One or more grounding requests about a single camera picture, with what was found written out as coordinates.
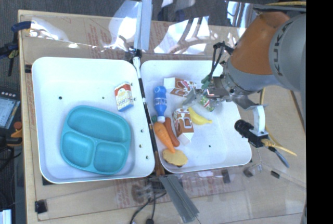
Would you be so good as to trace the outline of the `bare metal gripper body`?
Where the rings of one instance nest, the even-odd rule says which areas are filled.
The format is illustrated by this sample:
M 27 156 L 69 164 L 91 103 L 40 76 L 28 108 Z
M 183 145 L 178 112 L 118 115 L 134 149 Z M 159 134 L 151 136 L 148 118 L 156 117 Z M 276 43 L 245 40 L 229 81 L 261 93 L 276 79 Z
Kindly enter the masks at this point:
M 254 107 L 254 102 L 248 98 L 249 94 L 251 94 L 251 92 L 242 89 L 227 77 L 213 77 L 213 80 L 207 88 L 207 98 L 234 102 L 244 110 L 249 110 Z

